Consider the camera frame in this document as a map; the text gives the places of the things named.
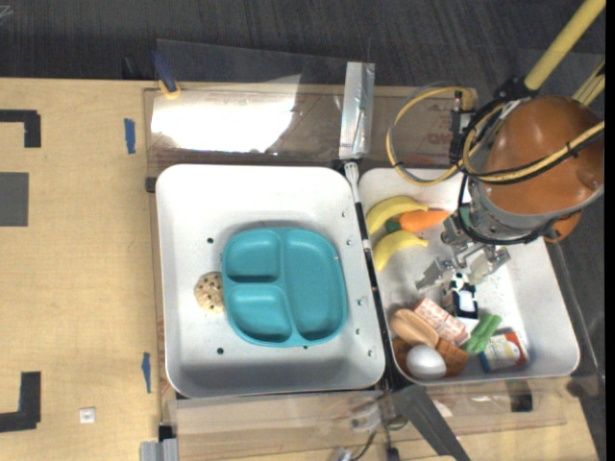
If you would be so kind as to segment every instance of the orange carrot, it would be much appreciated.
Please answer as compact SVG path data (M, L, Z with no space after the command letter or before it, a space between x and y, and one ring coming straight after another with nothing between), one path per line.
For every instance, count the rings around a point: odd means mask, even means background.
M400 224L405 231L424 231L440 222L444 222L449 215L451 215L449 210L407 211L400 217Z

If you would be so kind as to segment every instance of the banana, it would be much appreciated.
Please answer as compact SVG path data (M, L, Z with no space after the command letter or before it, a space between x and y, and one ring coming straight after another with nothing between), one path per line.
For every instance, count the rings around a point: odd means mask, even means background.
M413 210L427 210L426 204L419 204L412 200L409 196L400 195L392 198L387 198L372 206L367 212L365 223L367 225L367 233L370 235L380 229L384 223L400 213Z
M420 245L424 248L428 241L407 230L397 230L383 237L374 248L374 266L379 272L384 269L388 260L398 251L410 246Z

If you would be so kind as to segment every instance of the wooden surface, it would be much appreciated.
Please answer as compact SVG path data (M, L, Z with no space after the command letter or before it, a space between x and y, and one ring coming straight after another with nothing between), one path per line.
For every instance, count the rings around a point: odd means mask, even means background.
M0 172L30 173L27 228L0 228L0 412L17 408L19 375L41 371L36 430L0 434L0 459L138 459L160 418L157 322L143 89L150 83L0 80L1 109L36 109L42 148L21 124L0 123ZM124 118L135 121L129 155ZM151 354L152 393L141 371ZM95 424L79 409L96 408ZM578 401L564 422L468 434L475 459L596 459ZM404 459L434 456L424 441ZM331 450L260 459L323 459ZM364 459L383 458L381 445Z

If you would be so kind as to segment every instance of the teal plate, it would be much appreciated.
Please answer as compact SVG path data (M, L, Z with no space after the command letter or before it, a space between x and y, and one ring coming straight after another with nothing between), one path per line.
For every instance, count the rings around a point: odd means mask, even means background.
M348 314L339 256L313 230L245 230L222 254L224 304L234 331L270 347L324 343Z

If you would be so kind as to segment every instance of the egg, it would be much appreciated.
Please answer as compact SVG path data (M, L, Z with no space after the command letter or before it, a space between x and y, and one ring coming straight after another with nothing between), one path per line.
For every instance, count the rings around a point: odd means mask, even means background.
M446 363L437 351L427 345L413 347L406 356L406 365L417 379L439 379L446 374Z

